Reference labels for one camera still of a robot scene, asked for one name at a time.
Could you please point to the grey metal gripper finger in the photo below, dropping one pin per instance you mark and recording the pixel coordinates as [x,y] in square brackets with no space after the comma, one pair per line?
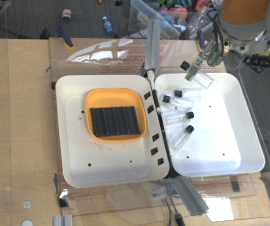
[193,72]

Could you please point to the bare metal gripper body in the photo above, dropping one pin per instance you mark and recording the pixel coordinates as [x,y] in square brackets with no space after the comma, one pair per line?
[247,46]

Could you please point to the clear bottle with black cap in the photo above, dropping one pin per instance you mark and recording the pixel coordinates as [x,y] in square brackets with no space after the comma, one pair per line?
[180,102]
[191,92]
[204,80]
[180,138]
[176,118]

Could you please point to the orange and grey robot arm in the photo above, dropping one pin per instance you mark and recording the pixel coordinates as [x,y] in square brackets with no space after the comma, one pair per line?
[245,3]

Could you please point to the white plastic tray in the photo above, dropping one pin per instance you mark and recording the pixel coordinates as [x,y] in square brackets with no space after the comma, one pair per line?
[111,161]
[219,135]

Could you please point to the clear plastic storage bin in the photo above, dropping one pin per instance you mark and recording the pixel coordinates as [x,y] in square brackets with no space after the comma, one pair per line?
[146,15]

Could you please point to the orange plastic bowl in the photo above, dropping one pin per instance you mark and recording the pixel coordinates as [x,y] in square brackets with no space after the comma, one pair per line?
[113,98]

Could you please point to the black ribbed rack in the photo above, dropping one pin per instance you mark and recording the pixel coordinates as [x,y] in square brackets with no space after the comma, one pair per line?
[114,121]

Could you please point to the blue bottle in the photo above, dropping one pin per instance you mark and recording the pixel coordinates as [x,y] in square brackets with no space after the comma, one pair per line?
[108,26]

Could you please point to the small can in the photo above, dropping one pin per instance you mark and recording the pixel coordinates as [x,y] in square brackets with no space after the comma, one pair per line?
[66,14]

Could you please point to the black cylinder on white bracket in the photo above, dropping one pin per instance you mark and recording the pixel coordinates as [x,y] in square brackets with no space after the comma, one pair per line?
[262,60]

